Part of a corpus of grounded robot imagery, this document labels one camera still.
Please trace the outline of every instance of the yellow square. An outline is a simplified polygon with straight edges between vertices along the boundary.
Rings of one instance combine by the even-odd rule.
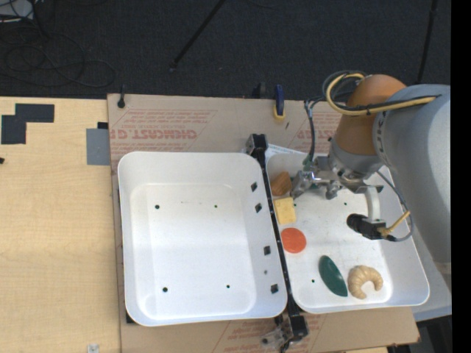
[[[294,211],[294,203],[292,197],[276,199],[273,201],[275,207],[275,215],[280,225],[293,224],[296,222],[296,212]]]

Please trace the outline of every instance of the black fabric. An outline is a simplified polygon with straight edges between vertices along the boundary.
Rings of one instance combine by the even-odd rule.
[[[0,95],[105,98],[125,84],[126,93],[250,97],[264,82],[270,97],[280,84],[286,99],[306,99],[343,69],[411,85],[432,0],[226,0],[170,73],[218,1],[41,1],[33,25],[0,23]],[[20,36],[20,25],[36,33]],[[422,83],[450,84],[450,29],[451,0],[438,0]],[[14,33],[28,46],[12,45]]]

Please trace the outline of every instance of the yellow cable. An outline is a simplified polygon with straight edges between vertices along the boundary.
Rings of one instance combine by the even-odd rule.
[[[383,238],[387,237],[389,234],[392,233],[396,227],[403,222],[409,215],[411,214],[410,211],[404,212],[402,216],[400,216],[396,222],[394,222],[390,227],[378,227],[378,232],[381,234]]]
[[[359,116],[359,115],[368,115],[368,114],[374,114],[374,113],[379,113],[381,111],[388,111],[388,110],[396,110],[396,109],[401,109],[404,107],[410,107],[410,106],[416,106],[418,104],[426,104],[428,102],[431,102],[435,99],[435,97],[424,97],[424,98],[419,98],[419,99],[413,99],[410,101],[403,101],[397,104],[392,104],[390,106],[382,106],[382,107],[372,107],[369,109],[365,110],[346,110],[343,109],[335,104],[335,102],[332,100],[330,97],[330,92],[332,91],[332,88],[343,78],[350,78],[350,77],[358,77],[359,79],[364,79],[365,76],[363,74],[341,74],[340,76],[336,77],[327,87],[327,92],[326,92],[326,98],[327,98],[327,103],[338,113],[344,114],[344,115],[351,115],[351,116]]]

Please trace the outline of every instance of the blue and yellow clamp handle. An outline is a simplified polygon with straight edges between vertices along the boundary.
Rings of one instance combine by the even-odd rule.
[[[281,85],[275,86],[275,105],[273,106],[273,115],[278,121],[282,121],[285,117],[285,93]]]

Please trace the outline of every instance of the dark green leaf-shaped toy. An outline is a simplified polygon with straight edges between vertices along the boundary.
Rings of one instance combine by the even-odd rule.
[[[329,290],[340,297],[348,296],[347,285],[337,265],[328,256],[323,255],[319,261],[319,272],[322,281]]]

